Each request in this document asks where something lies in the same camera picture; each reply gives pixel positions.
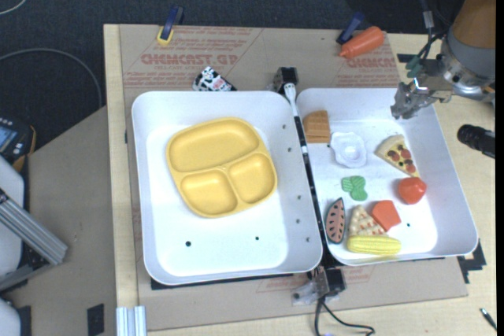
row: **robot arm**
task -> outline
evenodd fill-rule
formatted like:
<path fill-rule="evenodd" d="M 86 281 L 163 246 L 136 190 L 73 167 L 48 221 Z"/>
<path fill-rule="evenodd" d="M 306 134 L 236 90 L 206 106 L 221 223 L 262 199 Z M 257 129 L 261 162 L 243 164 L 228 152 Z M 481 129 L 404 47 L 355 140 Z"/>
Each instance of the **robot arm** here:
<path fill-rule="evenodd" d="M 409 84 L 400 83 L 392 116 L 409 119 L 420 108 L 453 94 L 482 102 L 495 99 L 496 0 L 465 0 L 443 36 L 435 60 L 413 60 Z"/>

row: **toy tomato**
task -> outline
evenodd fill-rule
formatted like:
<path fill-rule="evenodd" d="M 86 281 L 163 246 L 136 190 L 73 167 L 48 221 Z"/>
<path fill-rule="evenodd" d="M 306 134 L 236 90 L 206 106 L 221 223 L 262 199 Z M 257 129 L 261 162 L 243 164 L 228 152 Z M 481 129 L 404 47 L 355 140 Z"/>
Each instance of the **toy tomato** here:
<path fill-rule="evenodd" d="M 417 177 L 404 178 L 399 181 L 398 192 L 408 205 L 414 205 L 425 195 L 427 184 Z"/>

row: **yellow plate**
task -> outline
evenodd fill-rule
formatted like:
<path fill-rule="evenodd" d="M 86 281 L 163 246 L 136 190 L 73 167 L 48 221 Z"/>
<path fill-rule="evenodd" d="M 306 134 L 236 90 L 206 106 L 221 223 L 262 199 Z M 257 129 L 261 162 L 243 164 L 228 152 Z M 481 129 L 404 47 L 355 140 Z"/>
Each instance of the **yellow plate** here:
<path fill-rule="evenodd" d="M 266 200 L 276 190 L 271 156 L 254 127 L 220 118 L 176 133 L 166 146 L 183 200 L 204 217 L 222 217 Z"/>

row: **wooden table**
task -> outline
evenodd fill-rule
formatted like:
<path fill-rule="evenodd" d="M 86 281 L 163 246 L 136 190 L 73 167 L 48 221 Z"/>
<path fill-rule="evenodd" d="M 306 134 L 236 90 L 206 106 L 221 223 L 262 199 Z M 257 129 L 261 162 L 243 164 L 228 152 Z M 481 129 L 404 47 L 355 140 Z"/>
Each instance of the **wooden table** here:
<path fill-rule="evenodd" d="M 424 45 L 424 35 L 388 36 L 394 54 L 415 54 Z M 122 80 L 120 27 L 104 27 L 106 52 L 107 109 L 109 121 L 110 178 L 112 186 L 114 257 L 116 268 L 117 306 L 139 304 L 136 282 L 135 251 L 132 229 L 128 151 L 124 143 L 125 115 Z M 439 52 L 433 46 L 432 52 Z M 397 61 L 399 74 L 406 80 L 404 64 Z M 348 323 L 373 326 L 377 334 L 493 334 L 495 331 L 481 315 L 486 308 L 497 317 L 496 246 L 495 246 L 495 160 L 471 150 L 456 139 L 463 124 L 495 128 L 495 108 L 489 104 L 454 97 L 447 104 L 435 105 L 448 148 L 465 196 L 469 201 L 480 236 L 486 266 L 471 271 L 469 296 L 407 305 L 363 308 L 337 312 Z M 336 323 L 328 314 L 320 321 L 321 333 L 354 334 L 350 328 Z M 163 335 L 313 335 L 313 315 L 288 316 L 204 327 L 149 332 Z"/>

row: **cardboard sheet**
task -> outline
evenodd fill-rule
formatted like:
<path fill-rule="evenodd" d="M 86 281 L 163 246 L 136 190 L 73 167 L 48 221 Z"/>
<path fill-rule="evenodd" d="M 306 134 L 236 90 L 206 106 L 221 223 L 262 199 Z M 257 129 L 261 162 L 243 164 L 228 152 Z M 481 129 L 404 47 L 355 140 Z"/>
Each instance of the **cardboard sheet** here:
<path fill-rule="evenodd" d="M 158 45 L 158 30 L 156 25 L 120 26 L 138 287 L 140 303 L 149 312 L 148 329 L 313 313 L 314 306 L 295 305 L 291 298 L 292 290 L 307 281 L 306 274 L 153 287 L 143 264 L 132 103 L 149 90 L 192 90 L 192 81 L 206 66 L 238 90 L 267 89 L 277 69 L 289 66 L 298 71 L 298 92 L 323 87 L 396 87 L 399 76 L 387 37 L 380 48 L 347 60 L 338 56 L 336 30 L 175 27 L 167 47 Z M 343 267 L 343 274 L 347 288 L 330 304 L 337 310 L 467 295 L 456 257 Z"/>

